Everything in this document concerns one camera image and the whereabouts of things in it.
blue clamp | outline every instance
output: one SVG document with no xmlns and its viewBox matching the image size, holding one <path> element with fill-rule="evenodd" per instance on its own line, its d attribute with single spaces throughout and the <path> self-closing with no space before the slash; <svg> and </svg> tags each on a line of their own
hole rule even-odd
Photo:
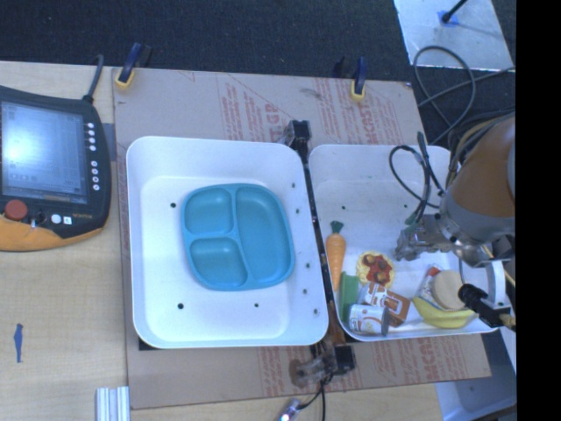
<svg viewBox="0 0 561 421">
<path fill-rule="evenodd" d="M 123 68 L 121 68 L 119 75 L 115 77 L 115 84 L 121 89 L 128 88 L 134 76 L 134 68 L 145 65 L 151 52 L 151 47 L 135 42 L 126 57 Z"/>
<path fill-rule="evenodd" d="M 366 63 L 364 57 L 360 56 L 357 71 L 354 73 L 351 82 L 351 98 L 359 102 L 366 94 Z"/>
</svg>

white can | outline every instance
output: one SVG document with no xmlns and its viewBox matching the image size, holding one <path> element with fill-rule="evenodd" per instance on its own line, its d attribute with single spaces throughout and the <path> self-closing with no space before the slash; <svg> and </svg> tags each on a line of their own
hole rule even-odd
<svg viewBox="0 0 561 421">
<path fill-rule="evenodd" d="M 389 319 L 387 306 L 353 304 L 349 310 L 349 325 L 356 332 L 387 335 Z"/>
</svg>

black floor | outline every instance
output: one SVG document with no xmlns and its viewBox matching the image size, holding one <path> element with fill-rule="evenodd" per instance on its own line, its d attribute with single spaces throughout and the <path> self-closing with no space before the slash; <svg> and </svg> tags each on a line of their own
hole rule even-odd
<svg viewBox="0 0 561 421">
<path fill-rule="evenodd" d="M 516 0 L 492 0 L 516 64 Z M 413 84 L 394 0 L 0 0 L 0 61 L 122 66 L 134 42 L 152 47 L 149 68 L 271 75 L 332 76 L 343 57 L 363 56 L 367 79 Z M 474 72 L 476 78 L 488 72 Z M 464 82 L 461 69 L 421 68 L 430 95 Z M 449 121 L 467 107 L 463 87 L 437 99 Z M 515 106 L 515 73 L 478 82 L 470 118 Z M 430 104 L 419 109 L 429 143 L 447 124 Z"/>
</svg>

blue plate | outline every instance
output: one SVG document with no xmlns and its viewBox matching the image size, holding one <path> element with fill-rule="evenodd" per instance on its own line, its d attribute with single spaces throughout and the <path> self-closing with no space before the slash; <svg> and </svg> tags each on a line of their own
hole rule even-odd
<svg viewBox="0 0 561 421">
<path fill-rule="evenodd" d="M 191 192 L 181 229 L 195 278 L 214 290 L 271 287 L 295 264 L 292 234 L 279 198 L 255 184 L 225 184 Z"/>
</svg>

white tray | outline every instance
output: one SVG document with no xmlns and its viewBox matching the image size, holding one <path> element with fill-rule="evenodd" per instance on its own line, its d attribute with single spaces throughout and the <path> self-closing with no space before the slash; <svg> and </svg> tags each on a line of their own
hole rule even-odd
<svg viewBox="0 0 561 421">
<path fill-rule="evenodd" d="M 358 257 L 367 250 L 389 256 L 395 265 L 395 278 L 391 290 L 411 298 L 418 290 L 431 265 L 441 269 L 458 269 L 458 258 L 453 253 L 423 253 L 416 260 L 397 261 L 394 250 L 406 218 L 418 201 L 394 178 L 389 167 L 389 154 L 393 146 L 375 145 L 322 145 L 309 156 L 309 171 L 314 188 L 316 210 L 323 240 L 331 233 L 330 222 L 344 224 L 341 234 L 347 242 L 343 270 L 355 275 Z M 450 152 L 429 147 L 430 164 L 444 185 Z M 400 178 L 417 195 L 423 193 L 423 170 L 413 154 L 399 150 L 394 155 L 394 168 Z M 438 204 L 437 190 L 433 187 L 431 202 Z M 427 208 L 425 213 L 434 213 Z M 483 290 L 488 289 L 484 268 L 472 269 L 464 265 L 466 280 Z M 460 329 L 440 329 L 423 322 L 410 304 L 406 323 L 390 327 L 387 336 L 362 335 L 352 331 L 341 320 L 338 294 L 335 295 L 337 314 L 345 331 L 361 341 L 405 339 L 453 335 L 460 333 L 489 332 L 490 328 L 475 318 Z"/>
<path fill-rule="evenodd" d="M 281 144 L 144 137 L 126 155 L 135 329 L 158 348 L 306 346 L 327 331 L 321 264 L 302 161 Z M 181 237 L 185 196 L 215 184 L 271 190 L 287 214 L 295 267 L 265 289 L 218 291 L 190 273 Z"/>
</svg>

